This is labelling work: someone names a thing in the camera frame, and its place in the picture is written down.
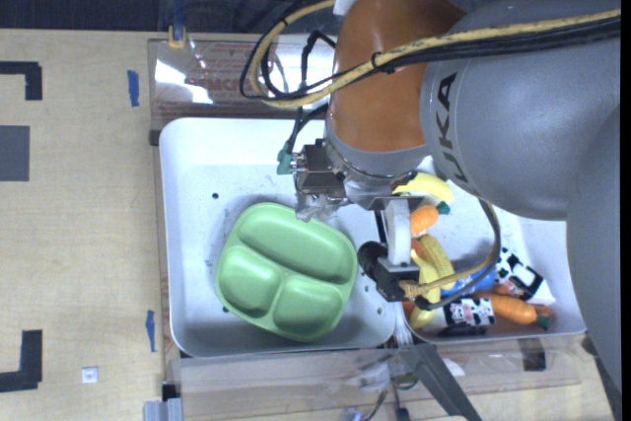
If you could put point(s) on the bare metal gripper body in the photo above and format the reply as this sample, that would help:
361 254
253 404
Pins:
318 172

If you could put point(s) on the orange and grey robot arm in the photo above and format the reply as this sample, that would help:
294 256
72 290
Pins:
517 123

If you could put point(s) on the white plastic tray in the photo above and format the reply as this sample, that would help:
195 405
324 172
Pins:
532 236
197 172

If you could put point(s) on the yellow banana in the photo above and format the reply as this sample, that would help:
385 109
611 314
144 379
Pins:
428 305
429 185

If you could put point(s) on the black and white carton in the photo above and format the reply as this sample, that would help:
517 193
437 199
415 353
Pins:
522 276

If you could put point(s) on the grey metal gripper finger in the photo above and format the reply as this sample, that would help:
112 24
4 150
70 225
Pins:
306 208
330 206

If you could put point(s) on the yellow corn cob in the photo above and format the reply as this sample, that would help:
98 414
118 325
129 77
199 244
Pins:
439 256

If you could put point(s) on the cow print bottle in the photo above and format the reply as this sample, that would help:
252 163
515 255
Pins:
468 312

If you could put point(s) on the green divided plate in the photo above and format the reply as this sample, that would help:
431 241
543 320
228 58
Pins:
286 271

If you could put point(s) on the blue can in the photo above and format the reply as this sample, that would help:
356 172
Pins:
473 283

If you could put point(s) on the small orange carrot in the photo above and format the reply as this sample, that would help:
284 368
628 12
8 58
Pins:
423 218

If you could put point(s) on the long orange carrot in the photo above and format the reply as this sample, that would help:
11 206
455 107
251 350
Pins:
515 309

